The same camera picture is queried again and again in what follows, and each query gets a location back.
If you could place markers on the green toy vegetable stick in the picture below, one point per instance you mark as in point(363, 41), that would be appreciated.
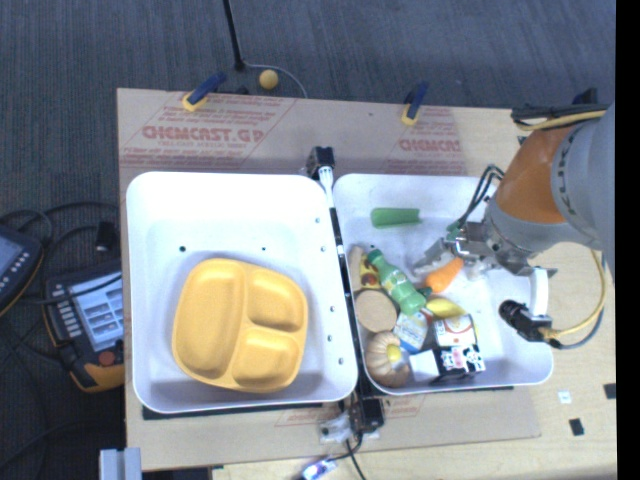
point(395, 217)

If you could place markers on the black cylinder on white bracket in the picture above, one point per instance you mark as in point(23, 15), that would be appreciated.
point(522, 315)

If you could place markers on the yellow pizza slice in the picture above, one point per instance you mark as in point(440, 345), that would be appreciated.
point(361, 273)

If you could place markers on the white plastic tray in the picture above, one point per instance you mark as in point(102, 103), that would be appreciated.
point(220, 208)
point(510, 363)

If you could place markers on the blue and white carton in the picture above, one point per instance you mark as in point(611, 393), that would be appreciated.
point(412, 330)

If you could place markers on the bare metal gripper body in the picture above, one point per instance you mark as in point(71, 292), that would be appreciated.
point(487, 248)

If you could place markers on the round brown biscuit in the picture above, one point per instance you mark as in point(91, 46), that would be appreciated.
point(375, 310)

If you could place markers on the yellow lemon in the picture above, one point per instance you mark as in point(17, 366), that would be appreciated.
point(445, 308)

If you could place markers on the orange carrot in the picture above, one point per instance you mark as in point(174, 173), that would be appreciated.
point(444, 275)

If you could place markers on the green plastic bottle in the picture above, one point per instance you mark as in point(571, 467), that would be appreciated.
point(400, 283)

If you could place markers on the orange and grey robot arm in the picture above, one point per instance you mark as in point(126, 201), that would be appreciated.
point(550, 183)

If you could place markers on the tan bread roll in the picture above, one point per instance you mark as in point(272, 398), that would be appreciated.
point(382, 368)

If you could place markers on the yellow ball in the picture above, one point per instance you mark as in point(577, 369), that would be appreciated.
point(268, 79)

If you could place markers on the thin black and white rod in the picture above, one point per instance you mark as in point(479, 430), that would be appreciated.
point(336, 223)

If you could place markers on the white cow print carton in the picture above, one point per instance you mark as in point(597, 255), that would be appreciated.
point(460, 360)

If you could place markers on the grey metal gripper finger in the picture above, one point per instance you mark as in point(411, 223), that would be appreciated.
point(475, 270)
point(432, 254)

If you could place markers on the white and orange carton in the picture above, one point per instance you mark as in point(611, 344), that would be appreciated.
point(454, 331)

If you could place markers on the yellow divided plate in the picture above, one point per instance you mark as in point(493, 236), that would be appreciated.
point(225, 318)

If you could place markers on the brown cardboard board red print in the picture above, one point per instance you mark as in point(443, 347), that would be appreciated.
point(350, 128)

